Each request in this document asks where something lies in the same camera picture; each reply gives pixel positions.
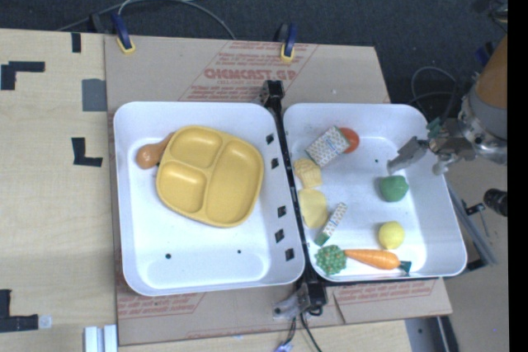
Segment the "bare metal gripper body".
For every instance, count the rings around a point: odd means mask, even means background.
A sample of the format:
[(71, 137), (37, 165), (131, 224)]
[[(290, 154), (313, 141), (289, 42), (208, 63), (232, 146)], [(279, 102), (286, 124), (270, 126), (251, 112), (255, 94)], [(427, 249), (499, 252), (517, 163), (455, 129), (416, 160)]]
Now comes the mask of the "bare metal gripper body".
[(507, 165), (507, 141), (499, 137), (471, 110), (462, 108), (455, 118), (435, 118), (427, 124), (429, 148), (445, 164), (483, 157)]

